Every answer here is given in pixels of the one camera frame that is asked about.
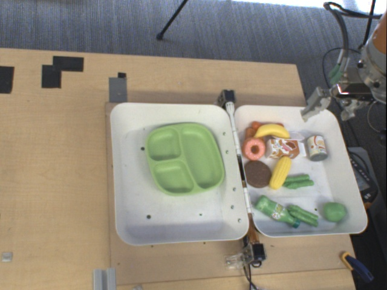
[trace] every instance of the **chocolate cookie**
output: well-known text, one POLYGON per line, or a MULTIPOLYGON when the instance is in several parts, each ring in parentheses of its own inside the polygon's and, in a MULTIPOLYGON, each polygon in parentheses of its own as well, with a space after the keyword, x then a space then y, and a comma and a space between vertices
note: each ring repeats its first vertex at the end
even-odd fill
POLYGON ((272 177, 272 171, 261 161, 249 161, 244 166, 244 170, 247 183, 252 187, 266 187, 272 177))

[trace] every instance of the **black pole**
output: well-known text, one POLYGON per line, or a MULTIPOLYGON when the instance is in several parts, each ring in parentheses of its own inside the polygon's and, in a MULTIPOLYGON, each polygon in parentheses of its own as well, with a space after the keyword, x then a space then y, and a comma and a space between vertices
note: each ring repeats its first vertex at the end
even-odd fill
MULTIPOLYGON (((371 10, 369 11, 370 16, 372 16, 374 14, 375 3, 376 3, 376 0, 372 0, 371 10)), ((371 30, 371 24, 372 24, 372 18, 368 18, 367 29, 365 31, 363 45, 365 45, 367 43, 369 31, 371 30)))
POLYGON ((179 15, 180 11, 183 9, 183 7, 186 5, 187 2, 188 2, 188 0, 183 0, 183 2, 177 8, 176 12, 172 15, 171 19, 165 25, 164 29, 162 29, 162 31, 157 34, 156 39, 158 39, 158 40, 162 40, 163 39, 165 32, 168 30, 168 28, 171 25, 171 23, 173 23, 173 21, 179 15))

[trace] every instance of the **green divided tray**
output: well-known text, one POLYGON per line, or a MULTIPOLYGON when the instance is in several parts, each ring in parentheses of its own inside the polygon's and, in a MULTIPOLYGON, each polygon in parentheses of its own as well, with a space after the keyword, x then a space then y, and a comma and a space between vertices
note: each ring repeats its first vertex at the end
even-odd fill
POLYGON ((172 124, 153 130, 145 151, 156 185, 169 195, 192 195, 223 182, 218 145, 210 130, 200 124, 172 124))

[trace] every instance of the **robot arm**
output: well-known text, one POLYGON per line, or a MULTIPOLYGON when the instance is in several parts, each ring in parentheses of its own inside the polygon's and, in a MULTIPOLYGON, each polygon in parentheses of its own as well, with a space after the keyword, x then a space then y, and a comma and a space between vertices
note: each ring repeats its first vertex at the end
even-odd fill
POLYGON ((343 109, 342 120, 353 118, 356 110, 375 100, 386 104, 386 14, 361 49, 356 67, 348 67, 348 60, 343 58, 345 48, 341 51, 337 65, 329 74, 332 88, 316 88, 307 100, 307 107, 301 111, 305 121, 326 109, 332 98, 343 109))

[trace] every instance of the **wooden table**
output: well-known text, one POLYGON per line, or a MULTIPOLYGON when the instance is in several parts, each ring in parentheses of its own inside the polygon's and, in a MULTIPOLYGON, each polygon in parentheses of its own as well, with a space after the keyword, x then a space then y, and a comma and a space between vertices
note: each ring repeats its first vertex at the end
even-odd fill
MULTIPOLYGON (((13 252, 11 262, 0 262, 0 289, 92 289, 96 268, 116 267, 118 276, 106 170, 109 77, 127 73, 130 102, 211 104, 222 89, 234 89, 237 106, 305 104, 294 65, 0 49, 0 66, 15 67, 11 94, 0 94, 0 254, 13 252), (53 56, 84 57, 84 70, 63 72, 61 89, 44 89, 42 65, 53 56)), ((348 235, 261 239, 268 259, 253 272, 258 286, 354 289, 339 259, 354 254, 348 235)), ((240 271, 198 269, 223 244, 230 242, 138 247, 131 269, 144 290, 247 289, 240 271), (194 261, 173 266, 181 254, 194 261), (178 276, 150 270, 152 259, 178 276)))

